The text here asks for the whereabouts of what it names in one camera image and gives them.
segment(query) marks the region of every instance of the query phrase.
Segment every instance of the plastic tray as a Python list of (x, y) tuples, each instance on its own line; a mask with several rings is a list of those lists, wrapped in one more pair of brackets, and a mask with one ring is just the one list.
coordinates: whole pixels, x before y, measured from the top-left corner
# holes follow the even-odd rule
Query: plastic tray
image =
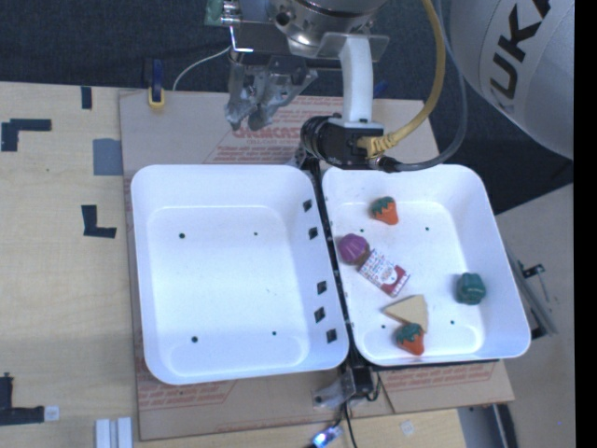
[(348, 336), (312, 182), (273, 165), (132, 180), (146, 363), (181, 385), (337, 367)]
[[(386, 174), (342, 171), (324, 174), (323, 190), (335, 244), (352, 232), (365, 237), (410, 279), (393, 299), (339, 260), (355, 344), (380, 366), (432, 364), (522, 355), (531, 337), (486, 190), (480, 178), (459, 165)], [(372, 218), (370, 204), (395, 198), (399, 222)], [(487, 288), (479, 305), (458, 303), (455, 288), (462, 273), (478, 273)], [(400, 323), (382, 309), (422, 294), (429, 326), (425, 351), (416, 357), (394, 340)]]

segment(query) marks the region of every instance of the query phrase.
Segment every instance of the table surface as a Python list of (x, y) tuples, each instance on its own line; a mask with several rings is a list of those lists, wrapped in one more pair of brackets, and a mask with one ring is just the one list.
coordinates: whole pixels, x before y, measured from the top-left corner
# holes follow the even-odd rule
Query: table surface
[[(18, 150), (0, 152), (0, 371), (14, 377), (14, 407), (60, 409), (56, 422), (0, 427), (0, 446), (92, 446), (95, 420), (118, 417), (132, 419), (135, 446), (308, 445), (324, 426), (139, 441), (123, 179), (93, 175), (93, 140), (120, 137), (118, 89), (94, 88), (92, 111), (79, 87), (0, 83), (0, 101), (2, 122), (52, 120), (51, 132), (20, 132)], [(85, 204), (114, 239), (83, 237)], [(367, 448), (465, 447), (455, 409), (353, 429)], [(348, 434), (336, 445), (352, 446)]]

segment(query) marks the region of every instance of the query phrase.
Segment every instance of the beige triangular block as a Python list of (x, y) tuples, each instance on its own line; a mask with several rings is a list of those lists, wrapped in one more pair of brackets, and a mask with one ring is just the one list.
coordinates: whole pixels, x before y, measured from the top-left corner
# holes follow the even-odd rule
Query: beige triangular block
[(419, 324), (427, 332), (427, 302), (422, 295), (413, 295), (388, 305), (383, 312), (398, 322)]

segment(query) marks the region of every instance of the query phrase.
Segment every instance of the dark floor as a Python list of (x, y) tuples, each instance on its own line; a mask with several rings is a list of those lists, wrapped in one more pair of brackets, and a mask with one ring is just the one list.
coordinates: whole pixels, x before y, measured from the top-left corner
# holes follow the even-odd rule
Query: dark floor
[[(224, 29), (202, 25), (206, 0), (0, 0), (0, 80), (139, 88), (147, 58), (164, 62), (171, 88), (189, 64), (229, 44)], [(443, 0), (449, 18), (450, 0)], [(424, 100), (433, 82), (435, 47), (419, 0), (391, 0), (374, 27), (390, 36), (375, 68), (383, 97)], [(181, 80), (179, 90), (226, 91), (228, 64), (219, 58)], [(339, 75), (321, 75), (307, 94), (338, 95)], [(450, 160), (485, 181), (496, 214), (573, 181), (570, 160), (542, 148), (473, 90), (469, 127)], [(449, 66), (431, 123), (440, 149), (460, 118), (460, 93)]]

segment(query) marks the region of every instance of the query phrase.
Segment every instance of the yellow cable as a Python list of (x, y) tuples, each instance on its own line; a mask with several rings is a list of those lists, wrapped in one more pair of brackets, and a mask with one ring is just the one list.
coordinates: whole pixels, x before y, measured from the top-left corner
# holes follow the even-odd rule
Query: yellow cable
[(402, 139), (411, 134), (429, 117), (434, 110), (441, 94), (444, 84), (444, 75), (446, 72), (446, 47), (444, 45), (443, 35), (441, 33), (441, 24), (439, 18), (433, 7), (431, 0), (421, 0), (427, 13), (427, 18), (433, 28), (434, 37), (436, 40), (436, 77), (433, 82), (433, 87), (429, 98), (423, 105), (421, 111), (402, 128), (397, 129), (393, 133), (385, 134), (384, 136), (363, 136), (356, 144), (367, 150), (370, 158), (375, 158), (381, 155), (385, 150), (394, 147)]

